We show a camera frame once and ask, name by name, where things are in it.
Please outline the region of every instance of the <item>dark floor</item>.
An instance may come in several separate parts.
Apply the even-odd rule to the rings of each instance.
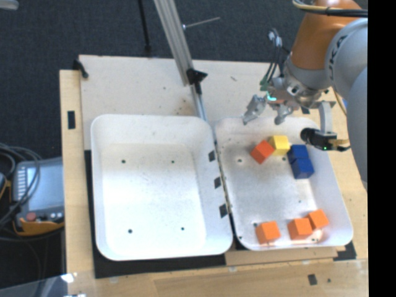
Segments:
[[[143,0],[150,54],[137,0],[18,1],[17,11],[0,10],[0,143],[61,156],[59,70],[78,55],[171,57],[153,0]],[[368,0],[355,1],[368,9]],[[175,2],[184,24],[221,18],[187,29],[193,59],[270,61],[268,31],[276,28],[290,49],[304,15],[291,0]],[[62,258],[60,235],[0,241],[0,288],[63,273]]]

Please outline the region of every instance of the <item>white tray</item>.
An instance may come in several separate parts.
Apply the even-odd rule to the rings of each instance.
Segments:
[[[294,178],[286,155],[270,156],[260,165],[249,154],[274,135],[287,136],[290,144],[303,144],[299,134],[305,127],[318,128],[309,119],[292,116],[278,126],[273,118],[257,118],[245,126],[241,118],[225,118],[215,126],[236,235],[250,250],[343,246],[352,239],[352,225],[327,154],[331,152],[307,146],[315,171],[308,179]],[[330,225],[305,240],[292,241],[287,223],[319,208]],[[278,223],[281,238],[260,244],[255,226],[272,220]]]
[[[211,127],[105,114],[91,126],[96,242],[111,260],[222,254],[232,244]]]

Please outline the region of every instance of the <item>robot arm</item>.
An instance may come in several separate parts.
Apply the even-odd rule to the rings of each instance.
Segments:
[[[319,100],[332,87],[347,101],[350,147],[367,189],[368,12],[353,0],[293,0],[293,4],[307,12],[293,47],[280,75],[273,77],[272,68],[264,76],[260,89],[266,95],[253,96],[243,122],[258,117],[266,105],[278,112],[275,124],[300,107],[317,108],[321,129],[304,129],[301,138],[322,150],[345,150],[331,129],[335,102]],[[276,31],[270,32],[269,39],[278,48],[282,45]]]

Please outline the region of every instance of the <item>black latch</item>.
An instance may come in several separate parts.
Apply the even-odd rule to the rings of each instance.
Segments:
[[[89,76],[87,71],[84,68],[84,65],[78,59],[75,59],[74,62],[73,62],[73,70],[74,71],[81,71],[81,75],[84,78],[88,78],[88,76]]]
[[[196,71],[193,68],[187,70],[188,82],[190,83],[190,85],[194,85],[196,87],[196,92],[199,95],[202,94],[200,82],[203,81],[206,76],[208,76],[208,74],[206,74],[205,72]]]

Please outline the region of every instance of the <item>black clamp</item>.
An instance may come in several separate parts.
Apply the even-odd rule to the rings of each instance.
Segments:
[[[196,88],[196,92],[201,95],[202,94],[202,89],[200,87],[200,82],[205,79],[205,77],[208,76],[205,72],[200,72],[196,71],[193,68],[189,68],[187,70],[187,77],[188,77],[188,82],[190,85],[194,85]]]
[[[74,71],[81,71],[81,75],[82,75],[83,78],[88,78],[89,77],[87,71],[84,68],[84,65],[78,59],[75,59],[74,62],[73,62],[73,70]]]
[[[334,140],[337,140],[337,134],[334,132],[323,133],[317,129],[306,127],[300,132],[300,138],[306,144],[312,145],[315,148],[323,151],[337,150],[339,152],[344,152],[350,149],[350,146],[342,147],[333,143]]]

